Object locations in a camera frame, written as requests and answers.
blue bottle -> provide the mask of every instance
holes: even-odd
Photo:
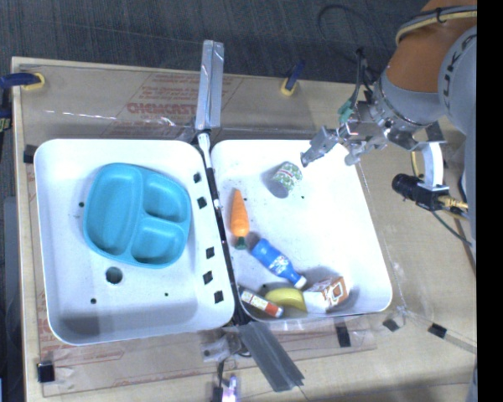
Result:
[[[305,286],[307,280],[294,270],[289,258],[275,247],[272,247],[264,238],[259,240],[251,252],[255,258],[259,259],[276,276],[286,278],[297,289],[302,289]]]

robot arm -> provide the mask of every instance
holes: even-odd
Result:
[[[466,135],[465,180],[472,239],[475,240],[475,90],[477,0],[430,0],[397,34],[397,50],[366,100],[356,101],[365,83],[366,62],[360,54],[355,93],[340,108],[336,129],[322,127],[301,154],[304,167],[322,157],[338,142],[346,146],[347,165],[372,150],[394,144],[425,158],[425,179],[416,180],[414,195],[433,209],[443,194],[443,142],[434,129],[442,116]],[[414,134],[426,130],[427,142]],[[406,178],[396,178],[393,188],[409,197]]]

small carton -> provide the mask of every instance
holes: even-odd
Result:
[[[303,293],[308,312],[326,313],[349,296],[345,278],[333,276],[313,284]]]

clear plastic sheet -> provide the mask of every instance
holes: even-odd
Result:
[[[16,92],[17,103],[22,105],[16,117],[22,121],[23,132],[23,141],[17,144],[23,150],[18,153],[58,137],[180,138],[187,142],[194,137],[191,117],[199,73],[32,59],[22,59],[13,67],[42,73],[46,80],[45,88]],[[302,81],[301,90],[287,98],[279,92],[280,84],[278,79],[225,75],[222,126],[213,131],[212,142],[311,138],[322,124],[334,126],[336,108],[343,101],[340,89],[341,95],[351,92],[349,85],[318,88],[314,82]],[[469,364],[476,353],[476,327],[469,258],[461,243],[452,241],[431,214],[403,202],[392,191],[393,177],[410,171],[408,154],[394,147],[373,153],[381,154],[380,159],[363,157],[358,171],[391,278],[393,300],[384,312],[362,317],[271,324],[294,361],[314,364],[321,358],[356,353],[343,356],[346,368],[335,375],[331,388],[311,384],[297,390],[308,399],[358,395],[368,389],[387,393],[414,383],[446,385],[463,382],[472,372]],[[206,383],[212,381],[216,363],[205,361],[200,348],[221,338],[223,332],[233,332],[231,327],[91,347],[68,346],[55,337],[46,318],[32,164],[26,163],[25,170],[39,358],[53,362],[56,375],[53,383],[42,384],[44,396],[198,375],[205,376]],[[443,242],[435,243],[440,237]],[[434,265],[437,260],[440,266]],[[230,356],[225,366],[227,374],[244,377],[247,369],[256,367],[252,358],[241,354]],[[362,374],[371,382],[363,385]],[[320,368],[309,368],[304,383],[323,375]],[[243,398],[272,396],[268,387],[251,388],[245,379],[241,384]]]

drain hole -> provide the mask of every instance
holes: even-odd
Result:
[[[212,271],[206,272],[203,275],[203,282],[205,284],[208,284],[212,281]]]
[[[111,266],[106,270],[106,281],[116,285],[123,279],[123,273],[119,268]]]
[[[215,304],[217,304],[218,302],[222,302],[223,300],[224,300],[224,294],[222,293],[222,291],[215,292]]]
[[[200,209],[204,208],[204,206],[207,205],[207,200],[203,197],[198,198],[198,205],[200,206]]]

